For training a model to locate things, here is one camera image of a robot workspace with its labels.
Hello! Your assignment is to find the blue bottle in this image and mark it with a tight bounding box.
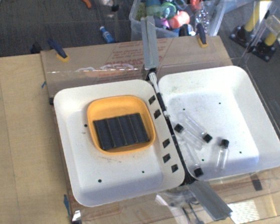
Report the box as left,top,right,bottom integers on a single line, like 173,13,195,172
99,24,115,45

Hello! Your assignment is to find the white plastic tray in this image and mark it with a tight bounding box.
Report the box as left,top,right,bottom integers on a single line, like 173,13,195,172
156,60,280,185
51,74,188,210

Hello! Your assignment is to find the black ribbed insert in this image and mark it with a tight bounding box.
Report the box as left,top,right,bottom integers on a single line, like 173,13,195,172
91,111,152,153

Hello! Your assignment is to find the thin black and white rod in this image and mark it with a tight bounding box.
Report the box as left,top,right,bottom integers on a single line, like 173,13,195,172
147,69,193,187

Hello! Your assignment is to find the brown cardboard board red print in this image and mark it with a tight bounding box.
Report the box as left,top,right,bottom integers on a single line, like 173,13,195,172
40,21,280,224

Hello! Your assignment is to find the clear bottle with black cap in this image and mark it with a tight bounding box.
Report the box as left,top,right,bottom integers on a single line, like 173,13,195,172
173,120,205,154
178,109,214,147
211,138,234,173
179,137,205,179

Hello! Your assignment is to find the orange toy sausage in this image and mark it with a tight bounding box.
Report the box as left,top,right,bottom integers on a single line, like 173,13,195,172
80,0,93,11

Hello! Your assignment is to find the yellow plastic bowl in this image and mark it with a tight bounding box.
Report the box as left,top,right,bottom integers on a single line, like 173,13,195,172
84,92,158,159

